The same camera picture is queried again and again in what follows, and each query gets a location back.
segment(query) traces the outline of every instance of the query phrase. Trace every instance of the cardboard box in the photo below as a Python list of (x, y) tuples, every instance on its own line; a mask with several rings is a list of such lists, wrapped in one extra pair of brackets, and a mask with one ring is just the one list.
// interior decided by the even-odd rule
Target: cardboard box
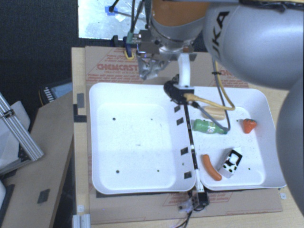
[[(138, 76), (136, 59), (126, 60), (121, 48), (86, 47), (85, 60), (81, 55), (77, 55), (77, 58), (82, 60), (75, 62), (78, 63), (77, 67), (85, 67), (86, 88), (85, 84), (77, 84), (76, 91), (77, 95), (80, 93), (85, 97), (86, 102), (87, 134), (84, 138), (88, 139), (88, 192), (91, 223), (104, 224), (186, 217), (185, 213), (178, 212), (179, 204), (189, 198), (185, 192), (103, 195), (95, 190), (91, 178), (90, 112), (89, 99), (86, 97), (90, 87), (98, 82), (164, 84), (178, 73), (177, 62), (172, 62), (164, 71), (161, 71), (158, 78), (143, 81)], [(219, 67), (219, 70), (222, 73), (221, 78), (225, 87), (248, 87), (247, 83), (236, 79), (222, 66)], [(191, 64), (191, 84), (214, 86), (212, 71), (210, 55), (198, 53), (195, 62)], [(276, 189), (211, 192), (209, 200), (210, 204), (206, 209), (193, 213), (194, 217), (282, 211)]]

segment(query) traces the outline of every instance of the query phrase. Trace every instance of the plastic tray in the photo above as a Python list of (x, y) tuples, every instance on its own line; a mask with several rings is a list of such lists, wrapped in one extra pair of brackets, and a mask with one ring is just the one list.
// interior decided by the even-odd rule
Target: plastic tray
[[(275, 127), (265, 96), (254, 89), (226, 89), (237, 106), (229, 112), (227, 135), (192, 131), (202, 183), (211, 190), (274, 188), (285, 185), (279, 166)], [(216, 88), (196, 87), (195, 94), (220, 103)], [(185, 112), (170, 101), (161, 85), (99, 83), (89, 94), (92, 136), (92, 179), (104, 194), (190, 190), (196, 181)], [(202, 119), (189, 107), (191, 121)], [(241, 121), (257, 127), (244, 134)], [(214, 166), (232, 148), (243, 159), (235, 174), (214, 181), (201, 155)]]

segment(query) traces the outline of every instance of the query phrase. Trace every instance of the sausage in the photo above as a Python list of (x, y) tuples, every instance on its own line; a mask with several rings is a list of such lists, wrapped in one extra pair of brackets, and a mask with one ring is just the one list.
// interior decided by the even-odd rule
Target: sausage
[(216, 181), (222, 180), (221, 174), (219, 174), (212, 166), (209, 155), (204, 154), (201, 156), (201, 159), (208, 174)]

